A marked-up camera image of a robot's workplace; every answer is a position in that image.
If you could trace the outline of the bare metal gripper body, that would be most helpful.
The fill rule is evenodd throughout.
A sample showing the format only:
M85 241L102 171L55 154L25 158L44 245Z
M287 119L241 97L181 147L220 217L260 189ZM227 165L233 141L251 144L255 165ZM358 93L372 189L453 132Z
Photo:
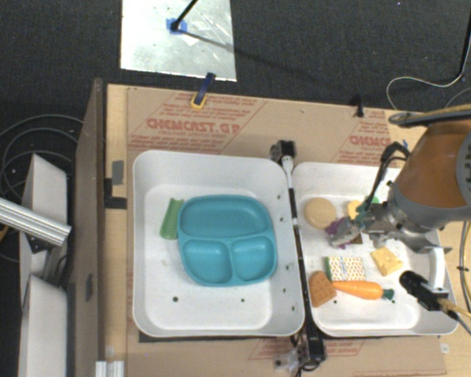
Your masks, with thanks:
M366 212L362 231L375 247L383 247L392 238L398 238L407 222L407 216L396 205L382 202L372 204Z

